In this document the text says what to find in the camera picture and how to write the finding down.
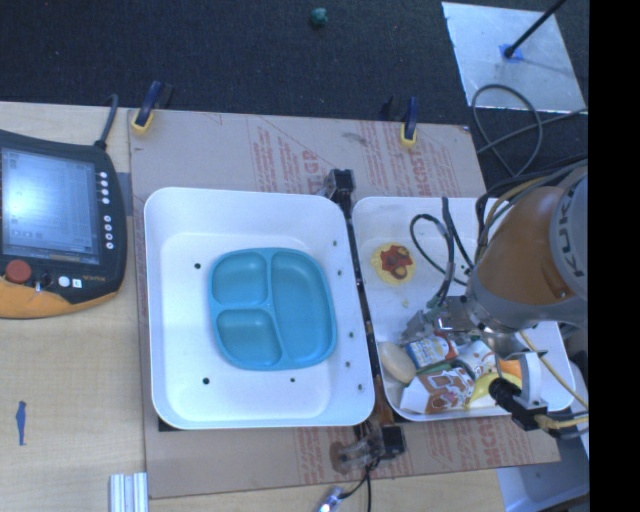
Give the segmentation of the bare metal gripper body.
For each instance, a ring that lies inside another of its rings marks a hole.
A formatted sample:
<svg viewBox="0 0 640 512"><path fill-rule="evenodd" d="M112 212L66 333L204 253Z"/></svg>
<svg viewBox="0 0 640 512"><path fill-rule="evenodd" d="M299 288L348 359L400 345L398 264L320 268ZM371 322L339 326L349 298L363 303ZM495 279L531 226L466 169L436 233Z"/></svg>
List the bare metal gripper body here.
<svg viewBox="0 0 640 512"><path fill-rule="evenodd" d="M467 296L449 296L436 308L433 325L449 337L480 336L482 324L476 315L476 303Z"/></svg>

